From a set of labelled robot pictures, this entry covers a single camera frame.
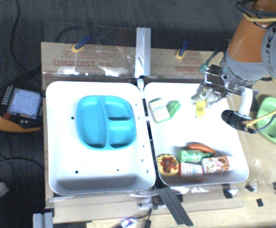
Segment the white plastic tray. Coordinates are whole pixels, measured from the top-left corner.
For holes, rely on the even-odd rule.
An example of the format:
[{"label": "white plastic tray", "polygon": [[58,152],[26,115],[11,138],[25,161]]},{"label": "white plastic tray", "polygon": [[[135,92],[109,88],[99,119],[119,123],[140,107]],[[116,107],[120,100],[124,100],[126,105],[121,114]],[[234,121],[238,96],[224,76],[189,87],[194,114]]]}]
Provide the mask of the white plastic tray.
[{"label": "white plastic tray", "polygon": [[214,185],[243,182],[248,178],[248,165],[240,144],[237,131],[221,119],[221,113],[229,109],[227,99],[206,108],[203,118],[195,115],[195,106],[190,98],[196,93],[199,84],[185,83],[149,83],[145,86],[146,103],[162,98],[166,103],[179,100],[180,110],[171,120],[156,123],[148,107],[153,144],[156,157],[161,154],[176,156],[177,151],[190,142],[200,142],[216,150],[216,156],[231,155],[238,162],[232,171],[204,175],[200,183],[189,183],[186,179],[160,176],[168,186]]},{"label": "white plastic tray", "polygon": [[[97,150],[79,140],[76,107],[89,95],[121,97],[132,107],[135,141],[126,148]],[[147,190],[156,179],[146,117],[137,87],[128,83],[53,82],[46,90],[48,173],[59,195]]]}]

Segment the blue and yellow clamp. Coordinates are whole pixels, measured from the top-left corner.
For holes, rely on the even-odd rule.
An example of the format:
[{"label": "blue and yellow clamp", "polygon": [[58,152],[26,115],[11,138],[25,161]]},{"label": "blue and yellow clamp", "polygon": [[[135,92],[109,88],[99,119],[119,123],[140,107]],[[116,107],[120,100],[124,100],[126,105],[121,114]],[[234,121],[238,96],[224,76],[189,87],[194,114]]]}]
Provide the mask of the blue and yellow clamp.
[{"label": "blue and yellow clamp", "polygon": [[92,39],[93,39],[93,36],[86,36],[85,38],[83,38],[78,43],[72,46],[72,51],[75,53],[78,53],[79,51],[83,50],[84,45],[87,44]]},{"label": "blue and yellow clamp", "polygon": [[184,53],[185,53],[188,46],[189,46],[189,40],[184,41],[182,47],[177,51],[176,57],[178,59],[183,58]]}]

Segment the green bottle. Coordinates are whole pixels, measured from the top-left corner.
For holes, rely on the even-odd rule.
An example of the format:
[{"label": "green bottle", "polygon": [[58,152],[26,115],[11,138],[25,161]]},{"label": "green bottle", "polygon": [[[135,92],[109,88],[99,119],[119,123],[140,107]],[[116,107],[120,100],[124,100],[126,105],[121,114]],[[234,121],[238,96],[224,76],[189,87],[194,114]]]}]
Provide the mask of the green bottle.
[{"label": "green bottle", "polygon": [[178,162],[199,163],[203,158],[212,157],[212,153],[203,153],[200,150],[179,150]]}]

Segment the green plastic container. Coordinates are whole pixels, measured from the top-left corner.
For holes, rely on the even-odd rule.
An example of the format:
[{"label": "green plastic container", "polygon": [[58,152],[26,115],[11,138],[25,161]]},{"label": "green plastic container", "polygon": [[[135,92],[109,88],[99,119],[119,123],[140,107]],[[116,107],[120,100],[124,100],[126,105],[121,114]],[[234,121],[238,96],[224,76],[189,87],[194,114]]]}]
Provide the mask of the green plastic container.
[{"label": "green plastic container", "polygon": [[[260,108],[257,113],[257,118],[260,118],[266,114],[269,114],[276,110],[276,98],[274,97],[267,97],[263,100],[263,102],[260,105]],[[259,122],[256,123],[256,128],[260,129],[267,125],[269,121],[271,120],[272,116],[267,117]],[[260,132],[262,135],[264,135],[266,138],[268,138],[270,141],[276,143],[276,115],[273,122],[264,130]]]}]

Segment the black floor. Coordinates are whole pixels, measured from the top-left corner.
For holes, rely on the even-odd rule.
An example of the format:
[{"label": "black floor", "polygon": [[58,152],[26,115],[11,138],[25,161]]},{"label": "black floor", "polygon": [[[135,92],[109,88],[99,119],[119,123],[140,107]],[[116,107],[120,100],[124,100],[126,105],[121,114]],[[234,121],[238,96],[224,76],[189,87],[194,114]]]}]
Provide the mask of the black floor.
[{"label": "black floor", "polygon": [[[124,38],[110,30],[104,45],[134,46],[132,32],[147,27],[153,48],[178,49],[189,38],[189,50],[214,50],[242,18],[234,6],[238,1],[0,0],[0,89],[30,70],[36,74],[23,86],[40,89],[40,43],[75,42],[85,26],[102,27],[101,35],[107,28],[128,29]],[[43,136],[42,130],[0,132],[0,181],[10,189],[8,197],[0,197],[0,228],[32,227],[32,214],[43,211]]]}]

